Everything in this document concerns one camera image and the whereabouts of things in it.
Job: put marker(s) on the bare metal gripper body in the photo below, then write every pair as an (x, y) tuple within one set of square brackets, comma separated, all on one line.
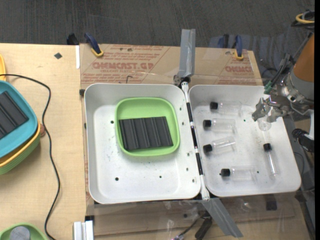
[(287, 101)]

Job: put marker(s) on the white plastic tray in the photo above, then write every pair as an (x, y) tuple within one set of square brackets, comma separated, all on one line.
[(140, 179), (250, 156)]

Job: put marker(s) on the yellow plate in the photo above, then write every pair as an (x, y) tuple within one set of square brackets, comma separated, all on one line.
[(2, 67), (27, 154)]

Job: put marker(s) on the black cylinder on white bracket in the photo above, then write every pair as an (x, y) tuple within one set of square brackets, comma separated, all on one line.
[(303, 137)]

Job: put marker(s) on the blue plate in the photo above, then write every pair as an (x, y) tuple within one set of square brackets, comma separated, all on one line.
[(17, 144)]

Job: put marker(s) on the thin clear bottle black cap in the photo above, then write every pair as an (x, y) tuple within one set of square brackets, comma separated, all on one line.
[(272, 162)]

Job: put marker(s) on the grey metal cylinder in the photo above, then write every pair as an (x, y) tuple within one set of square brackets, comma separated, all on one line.
[(20, 233)]

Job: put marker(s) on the thin black and white rod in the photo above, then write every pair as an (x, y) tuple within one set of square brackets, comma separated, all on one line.
[(193, 134)]

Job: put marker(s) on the green plate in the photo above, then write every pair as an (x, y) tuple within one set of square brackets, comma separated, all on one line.
[(37, 231), (147, 106), (22, 165)]

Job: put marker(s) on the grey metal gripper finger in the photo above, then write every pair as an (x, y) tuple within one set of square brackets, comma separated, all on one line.
[(260, 109), (272, 115)]

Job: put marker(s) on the clear plastic bottle black cap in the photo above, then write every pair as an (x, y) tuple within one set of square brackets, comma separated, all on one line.
[(222, 145), (228, 108), (241, 173), (223, 125)]

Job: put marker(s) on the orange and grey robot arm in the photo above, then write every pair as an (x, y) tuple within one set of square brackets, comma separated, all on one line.
[(305, 61)]

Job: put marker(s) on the black ribbed holder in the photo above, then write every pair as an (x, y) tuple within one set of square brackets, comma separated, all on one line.
[(11, 114), (145, 133)]

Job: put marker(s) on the brown cardboard board red print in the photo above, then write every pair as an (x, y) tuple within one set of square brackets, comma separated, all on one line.
[(155, 64)]

